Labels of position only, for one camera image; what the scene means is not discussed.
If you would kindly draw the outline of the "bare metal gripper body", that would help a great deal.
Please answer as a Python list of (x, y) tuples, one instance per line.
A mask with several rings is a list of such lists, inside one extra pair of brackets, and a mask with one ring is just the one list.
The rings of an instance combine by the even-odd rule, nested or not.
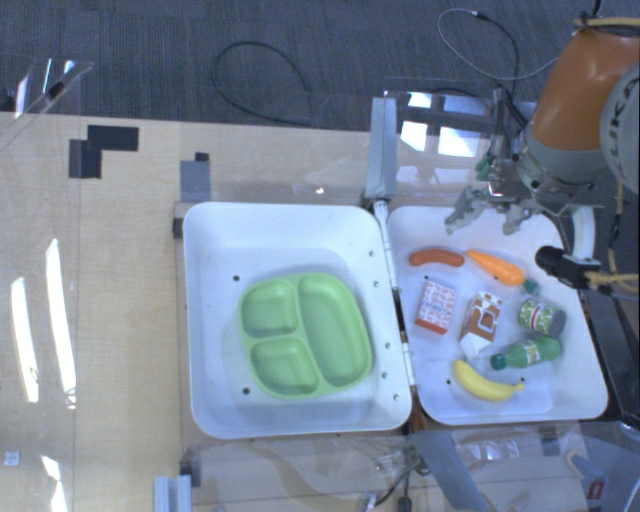
[(530, 155), (496, 159), (488, 178), (492, 200), (513, 203), (558, 216), (581, 205), (582, 197), (602, 177), (602, 168), (568, 163), (559, 168), (540, 165)]

